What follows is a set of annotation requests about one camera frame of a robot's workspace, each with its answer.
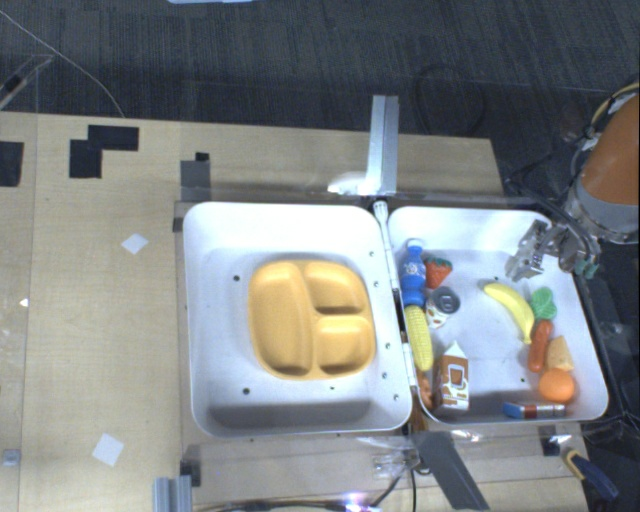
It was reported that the white and brown can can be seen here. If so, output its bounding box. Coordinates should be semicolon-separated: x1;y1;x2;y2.
424;285;462;331

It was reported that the orange carrot with green top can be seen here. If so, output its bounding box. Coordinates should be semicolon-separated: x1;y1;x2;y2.
527;286;558;374

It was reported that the yellow cheese wedge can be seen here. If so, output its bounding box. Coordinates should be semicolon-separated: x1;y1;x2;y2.
544;335;576;373

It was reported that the blue plastic bottle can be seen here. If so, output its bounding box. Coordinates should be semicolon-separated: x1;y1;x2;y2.
398;238;428;308

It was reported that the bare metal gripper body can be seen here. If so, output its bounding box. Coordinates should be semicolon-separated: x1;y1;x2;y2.
543;221;601;275

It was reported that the orange divided plate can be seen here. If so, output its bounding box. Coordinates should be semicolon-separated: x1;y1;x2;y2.
246;259;378;381

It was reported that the orange fruit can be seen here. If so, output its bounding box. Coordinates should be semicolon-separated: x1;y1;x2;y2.
537;368;577;405

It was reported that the yellow banana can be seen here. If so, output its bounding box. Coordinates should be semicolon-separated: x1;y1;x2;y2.
482;281;537;346

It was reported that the yellow corn cob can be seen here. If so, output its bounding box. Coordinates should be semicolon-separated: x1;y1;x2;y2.
403;304;435;373

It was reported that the white plastic tray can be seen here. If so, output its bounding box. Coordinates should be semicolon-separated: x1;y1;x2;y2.
386;205;611;428
181;201;414;440

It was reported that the brown and white carton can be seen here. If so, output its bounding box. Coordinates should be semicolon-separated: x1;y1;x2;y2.
431;340;472;413

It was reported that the thin black and white rod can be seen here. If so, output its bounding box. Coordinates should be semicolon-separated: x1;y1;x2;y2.
372;199;419;389

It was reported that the red strawberry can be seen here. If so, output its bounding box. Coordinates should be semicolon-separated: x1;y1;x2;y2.
423;255;454;291

